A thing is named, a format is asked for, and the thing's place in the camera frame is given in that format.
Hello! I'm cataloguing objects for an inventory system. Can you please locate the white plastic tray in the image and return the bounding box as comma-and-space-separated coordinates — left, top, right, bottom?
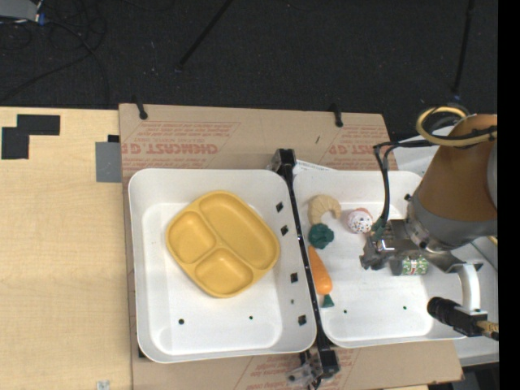
292, 169, 469, 349
128, 167, 319, 365

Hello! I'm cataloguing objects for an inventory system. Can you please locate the black cylinder on white bracket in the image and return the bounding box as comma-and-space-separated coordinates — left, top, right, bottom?
426, 260, 491, 338

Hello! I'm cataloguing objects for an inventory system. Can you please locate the thin black rod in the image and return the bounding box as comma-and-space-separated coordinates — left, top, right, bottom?
280, 163, 331, 361

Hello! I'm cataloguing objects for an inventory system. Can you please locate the beige croissant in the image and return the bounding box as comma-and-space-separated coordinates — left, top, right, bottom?
306, 193, 343, 225

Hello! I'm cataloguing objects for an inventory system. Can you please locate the yellow divided plate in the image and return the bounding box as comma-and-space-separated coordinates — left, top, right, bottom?
164, 189, 282, 299

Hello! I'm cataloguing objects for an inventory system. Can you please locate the green and white carton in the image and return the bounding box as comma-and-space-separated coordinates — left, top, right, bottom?
401, 255, 431, 277

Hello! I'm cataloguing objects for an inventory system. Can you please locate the white printed paper slip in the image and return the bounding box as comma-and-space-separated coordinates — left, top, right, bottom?
293, 158, 339, 174

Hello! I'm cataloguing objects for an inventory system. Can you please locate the green broccoli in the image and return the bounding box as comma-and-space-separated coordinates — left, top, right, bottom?
307, 223, 336, 250

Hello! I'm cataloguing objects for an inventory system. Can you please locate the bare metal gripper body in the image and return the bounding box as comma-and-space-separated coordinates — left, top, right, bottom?
366, 219, 431, 257

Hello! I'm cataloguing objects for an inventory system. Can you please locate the brown cardboard board red print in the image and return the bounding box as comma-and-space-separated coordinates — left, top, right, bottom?
117, 102, 465, 390

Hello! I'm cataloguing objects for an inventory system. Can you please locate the orange carrot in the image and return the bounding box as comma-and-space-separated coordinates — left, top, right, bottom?
306, 245, 336, 310

